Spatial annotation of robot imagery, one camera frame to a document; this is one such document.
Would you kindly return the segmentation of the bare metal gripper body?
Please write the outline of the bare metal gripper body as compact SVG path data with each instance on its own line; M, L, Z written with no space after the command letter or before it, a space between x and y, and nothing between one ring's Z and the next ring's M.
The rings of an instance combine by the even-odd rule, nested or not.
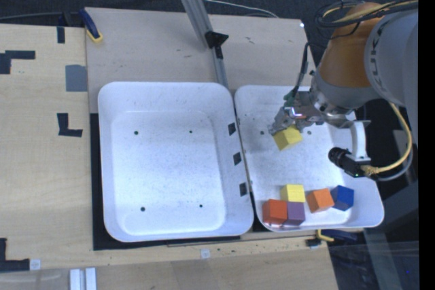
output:
M318 90L292 90L284 96L284 107L289 109L292 124L296 119L308 119L314 124L327 123L336 128L348 128L347 116L356 109L356 104L344 97L332 101Z

